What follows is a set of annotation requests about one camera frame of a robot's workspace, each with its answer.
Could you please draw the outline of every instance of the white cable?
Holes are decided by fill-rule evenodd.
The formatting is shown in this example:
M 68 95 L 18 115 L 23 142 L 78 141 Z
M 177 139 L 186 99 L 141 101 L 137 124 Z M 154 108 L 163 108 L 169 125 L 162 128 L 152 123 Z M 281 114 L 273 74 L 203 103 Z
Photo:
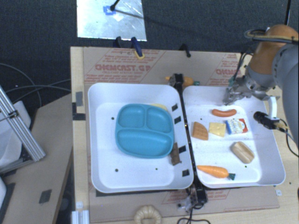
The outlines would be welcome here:
M 143 219 L 152 218 L 155 220 L 155 224 L 161 224 L 162 216 L 161 214 L 152 206 L 141 207 L 134 216 L 134 221 L 136 224 L 142 224 Z

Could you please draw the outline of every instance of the toy sausage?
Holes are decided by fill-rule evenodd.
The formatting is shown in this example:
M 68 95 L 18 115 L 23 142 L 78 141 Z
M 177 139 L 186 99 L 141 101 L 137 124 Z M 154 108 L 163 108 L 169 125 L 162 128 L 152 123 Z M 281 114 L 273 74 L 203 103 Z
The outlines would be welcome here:
M 237 110 L 232 109 L 227 111 L 221 111 L 221 110 L 213 109 L 212 114 L 218 117 L 229 117 L 237 114 Z

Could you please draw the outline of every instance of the orange carrot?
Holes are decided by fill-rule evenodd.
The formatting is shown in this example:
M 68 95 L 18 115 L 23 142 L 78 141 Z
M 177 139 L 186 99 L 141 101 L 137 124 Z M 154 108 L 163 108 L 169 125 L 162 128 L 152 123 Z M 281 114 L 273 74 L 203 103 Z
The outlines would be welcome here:
M 229 177 L 232 180 L 235 179 L 235 174 L 230 174 L 225 168 L 216 167 L 216 166 L 206 166 L 206 165 L 198 165 L 197 168 L 217 178 Z

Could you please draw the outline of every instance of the divided blue tray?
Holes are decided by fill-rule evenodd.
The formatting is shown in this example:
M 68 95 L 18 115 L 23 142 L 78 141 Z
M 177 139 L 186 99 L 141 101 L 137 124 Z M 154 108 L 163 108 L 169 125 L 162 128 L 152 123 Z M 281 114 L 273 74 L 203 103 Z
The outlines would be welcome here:
M 115 138 L 126 154 L 142 158 L 163 158 L 173 147 L 174 131 L 170 114 L 159 107 L 129 104 L 117 116 Z

